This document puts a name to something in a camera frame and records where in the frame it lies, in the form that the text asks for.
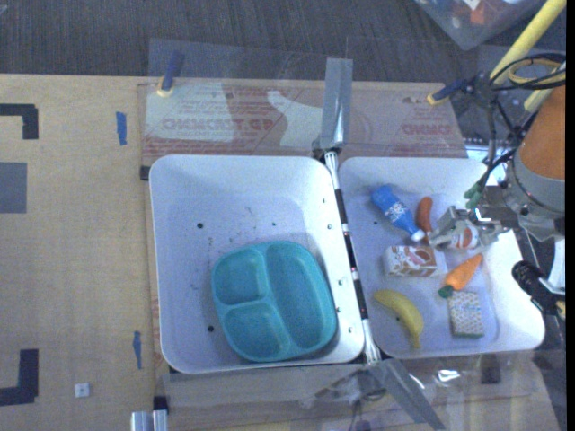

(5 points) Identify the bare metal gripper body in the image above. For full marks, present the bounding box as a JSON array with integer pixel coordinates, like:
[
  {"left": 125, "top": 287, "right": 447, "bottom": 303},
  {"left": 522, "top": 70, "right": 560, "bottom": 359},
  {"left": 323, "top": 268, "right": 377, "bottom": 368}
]
[{"left": 466, "top": 185, "right": 525, "bottom": 232}]

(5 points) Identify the red and white can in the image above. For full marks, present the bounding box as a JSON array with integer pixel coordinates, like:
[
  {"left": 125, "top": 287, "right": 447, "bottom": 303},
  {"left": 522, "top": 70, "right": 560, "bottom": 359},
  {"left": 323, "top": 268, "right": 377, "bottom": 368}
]
[{"left": 447, "top": 224, "right": 482, "bottom": 251}]

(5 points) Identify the brown sausage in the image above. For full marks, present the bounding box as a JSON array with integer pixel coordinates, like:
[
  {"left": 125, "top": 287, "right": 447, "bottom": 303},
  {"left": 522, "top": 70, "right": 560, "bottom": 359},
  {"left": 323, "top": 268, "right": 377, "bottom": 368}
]
[{"left": 415, "top": 196, "right": 435, "bottom": 235}]

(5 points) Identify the orange carrot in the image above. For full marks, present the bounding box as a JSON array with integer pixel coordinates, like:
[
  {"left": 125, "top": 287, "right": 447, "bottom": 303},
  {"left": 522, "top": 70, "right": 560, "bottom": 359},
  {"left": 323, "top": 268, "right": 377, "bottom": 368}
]
[{"left": 437, "top": 252, "right": 484, "bottom": 300}]

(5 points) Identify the blue bottle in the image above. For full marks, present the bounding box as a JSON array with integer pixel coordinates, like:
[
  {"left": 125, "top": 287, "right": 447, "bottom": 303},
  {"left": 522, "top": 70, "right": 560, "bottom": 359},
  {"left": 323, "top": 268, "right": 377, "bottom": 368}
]
[{"left": 370, "top": 183, "right": 427, "bottom": 243}]

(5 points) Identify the white and orange carton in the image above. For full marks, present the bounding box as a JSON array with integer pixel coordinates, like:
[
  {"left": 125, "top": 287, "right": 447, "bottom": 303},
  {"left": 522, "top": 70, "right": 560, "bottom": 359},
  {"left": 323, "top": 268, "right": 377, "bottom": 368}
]
[{"left": 382, "top": 244, "right": 439, "bottom": 279}]

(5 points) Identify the white patterned packet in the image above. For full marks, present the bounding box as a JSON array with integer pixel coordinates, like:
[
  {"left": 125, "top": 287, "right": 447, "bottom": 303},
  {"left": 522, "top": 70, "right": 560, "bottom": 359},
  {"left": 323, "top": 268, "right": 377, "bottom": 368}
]
[{"left": 447, "top": 290, "right": 486, "bottom": 339}]

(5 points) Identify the white plastic tray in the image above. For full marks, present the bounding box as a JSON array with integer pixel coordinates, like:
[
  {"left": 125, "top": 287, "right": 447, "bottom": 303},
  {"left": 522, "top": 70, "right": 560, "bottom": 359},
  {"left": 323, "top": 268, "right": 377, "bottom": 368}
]
[
  {"left": 337, "top": 155, "right": 547, "bottom": 361},
  {"left": 147, "top": 154, "right": 367, "bottom": 375}
]

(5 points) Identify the yellow banana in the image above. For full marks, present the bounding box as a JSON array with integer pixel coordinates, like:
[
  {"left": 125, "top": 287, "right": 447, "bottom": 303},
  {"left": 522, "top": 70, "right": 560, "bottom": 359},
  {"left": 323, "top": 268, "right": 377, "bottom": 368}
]
[{"left": 373, "top": 288, "right": 425, "bottom": 350}]

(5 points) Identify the green divided plate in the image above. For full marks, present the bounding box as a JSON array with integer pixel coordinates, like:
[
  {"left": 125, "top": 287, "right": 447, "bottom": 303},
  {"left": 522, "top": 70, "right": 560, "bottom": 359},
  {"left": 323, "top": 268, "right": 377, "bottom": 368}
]
[{"left": 210, "top": 240, "right": 339, "bottom": 364}]

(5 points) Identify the clear plastic storage box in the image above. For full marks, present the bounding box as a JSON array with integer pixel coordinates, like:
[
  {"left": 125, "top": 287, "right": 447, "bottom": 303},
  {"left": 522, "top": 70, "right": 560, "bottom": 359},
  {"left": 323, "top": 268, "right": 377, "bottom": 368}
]
[{"left": 404, "top": 0, "right": 566, "bottom": 52}]

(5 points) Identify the brown cardboard board red print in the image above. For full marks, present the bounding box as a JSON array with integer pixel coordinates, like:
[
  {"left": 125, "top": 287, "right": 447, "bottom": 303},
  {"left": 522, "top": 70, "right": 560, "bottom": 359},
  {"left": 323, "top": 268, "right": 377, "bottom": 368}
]
[{"left": 137, "top": 76, "right": 554, "bottom": 421}]

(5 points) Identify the black cylinder on white bracket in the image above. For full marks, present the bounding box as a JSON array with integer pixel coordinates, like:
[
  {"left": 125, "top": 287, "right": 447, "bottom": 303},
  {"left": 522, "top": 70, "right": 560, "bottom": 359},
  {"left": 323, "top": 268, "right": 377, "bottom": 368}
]
[{"left": 511, "top": 236, "right": 566, "bottom": 318}]

